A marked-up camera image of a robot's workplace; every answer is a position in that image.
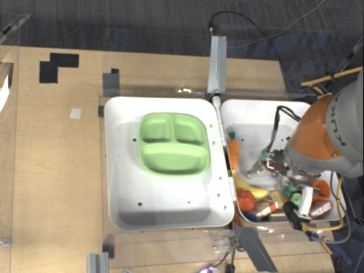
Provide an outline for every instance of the red toy tomato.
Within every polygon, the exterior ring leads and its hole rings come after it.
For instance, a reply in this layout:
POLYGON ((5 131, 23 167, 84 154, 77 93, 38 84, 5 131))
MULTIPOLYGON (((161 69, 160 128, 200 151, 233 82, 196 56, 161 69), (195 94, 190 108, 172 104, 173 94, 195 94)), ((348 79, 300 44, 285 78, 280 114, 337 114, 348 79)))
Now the red toy tomato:
POLYGON ((330 198, 330 186, 325 180, 314 181, 312 182, 311 186, 320 189, 318 195, 313 198, 313 201, 330 198))
POLYGON ((237 190, 237 196, 242 212, 249 212, 254 208, 255 197, 249 190, 237 190))

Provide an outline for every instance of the orange toy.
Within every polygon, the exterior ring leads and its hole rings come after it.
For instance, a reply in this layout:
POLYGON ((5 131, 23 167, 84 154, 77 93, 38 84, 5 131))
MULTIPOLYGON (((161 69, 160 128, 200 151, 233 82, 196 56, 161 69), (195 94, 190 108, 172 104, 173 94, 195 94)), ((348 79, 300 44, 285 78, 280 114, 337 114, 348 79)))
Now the orange toy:
POLYGON ((312 200, 323 200, 328 199, 330 197, 330 186, 324 180, 314 181, 311 184, 312 187, 319 188, 320 191, 318 195, 316 195, 312 200))
POLYGON ((232 131, 229 134, 231 141, 227 143, 227 149, 229 150, 229 158, 231 169, 236 170, 239 163, 240 147, 238 141, 235 139, 236 132, 232 131))

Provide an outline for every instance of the metal bracket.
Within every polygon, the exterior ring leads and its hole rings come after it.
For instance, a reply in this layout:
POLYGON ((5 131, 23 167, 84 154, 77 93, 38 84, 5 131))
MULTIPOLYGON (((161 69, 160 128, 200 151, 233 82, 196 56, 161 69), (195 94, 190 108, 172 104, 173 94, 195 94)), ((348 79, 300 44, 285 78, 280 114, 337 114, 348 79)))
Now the metal bracket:
POLYGON ((29 17, 30 15, 20 15, 0 31, 0 44, 3 44, 29 17))
POLYGON ((88 254, 87 273, 109 273, 109 253, 88 254))
POLYGON ((226 37, 212 36, 210 53, 210 71, 207 92, 222 94, 226 81, 226 37))
POLYGON ((103 73, 102 74, 102 95, 103 96, 120 96, 120 74, 103 73))
POLYGON ((233 201, 237 201, 237 189, 235 187, 235 182, 233 177, 229 177, 229 184, 230 184, 230 190, 231 190, 231 197, 233 198, 233 201))
POLYGON ((2 247, 10 247, 11 246, 11 238, 2 238, 0 241, 0 245, 2 247))
POLYGON ((278 272, 266 248, 253 227, 234 229, 239 244, 243 247, 259 272, 278 272))

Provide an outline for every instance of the green plate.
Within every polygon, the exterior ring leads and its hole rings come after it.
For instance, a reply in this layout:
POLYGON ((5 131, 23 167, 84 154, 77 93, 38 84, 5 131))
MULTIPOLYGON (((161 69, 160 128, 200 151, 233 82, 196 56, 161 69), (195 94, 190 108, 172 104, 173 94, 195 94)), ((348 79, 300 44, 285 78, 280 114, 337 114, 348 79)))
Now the green plate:
POLYGON ((180 113, 151 113, 139 128, 139 156, 154 175, 192 176, 210 165, 210 150, 202 122, 180 113))

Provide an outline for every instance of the toy banana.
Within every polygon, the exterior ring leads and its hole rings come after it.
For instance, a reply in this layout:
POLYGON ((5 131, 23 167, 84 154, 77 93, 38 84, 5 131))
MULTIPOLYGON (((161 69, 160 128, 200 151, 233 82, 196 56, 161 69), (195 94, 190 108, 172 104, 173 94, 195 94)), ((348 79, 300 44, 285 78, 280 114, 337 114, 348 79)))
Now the toy banana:
POLYGON ((248 183, 245 183, 243 179, 241 179, 237 175, 235 170, 233 170, 233 176, 234 176, 235 187, 237 189, 249 190, 254 195, 255 198, 262 198, 269 193, 267 189, 250 186, 248 183))

